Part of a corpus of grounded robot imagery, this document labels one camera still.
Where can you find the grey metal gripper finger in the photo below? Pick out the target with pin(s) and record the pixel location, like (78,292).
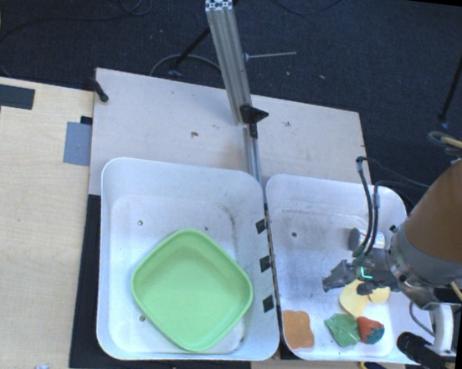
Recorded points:
(366,288)
(339,275)

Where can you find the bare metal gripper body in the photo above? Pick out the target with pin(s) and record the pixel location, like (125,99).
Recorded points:
(387,276)

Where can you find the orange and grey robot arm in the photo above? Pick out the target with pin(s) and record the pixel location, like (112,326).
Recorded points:
(442,215)

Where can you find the small yellow toy slice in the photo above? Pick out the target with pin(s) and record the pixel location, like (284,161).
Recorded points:
(381,295)

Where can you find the large yellow toy slice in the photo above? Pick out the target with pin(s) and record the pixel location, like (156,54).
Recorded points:
(352,302)

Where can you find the red toy strawberry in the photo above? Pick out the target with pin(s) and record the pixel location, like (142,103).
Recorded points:
(370,330)

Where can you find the white plastic tray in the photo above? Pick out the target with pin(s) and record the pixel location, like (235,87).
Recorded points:
(137,192)
(312,241)

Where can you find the green toy lettuce leaf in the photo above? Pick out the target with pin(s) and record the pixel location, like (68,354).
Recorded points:
(342,330)

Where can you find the orange toy biscuit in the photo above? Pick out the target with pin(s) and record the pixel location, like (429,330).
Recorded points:
(297,331)

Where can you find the green plate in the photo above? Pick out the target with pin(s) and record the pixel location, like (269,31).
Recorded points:
(191,290)

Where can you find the pale wooden board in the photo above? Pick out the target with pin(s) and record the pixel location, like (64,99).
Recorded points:
(179,130)

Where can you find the black cylinder on white bracket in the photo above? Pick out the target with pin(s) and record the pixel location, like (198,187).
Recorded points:
(424,352)

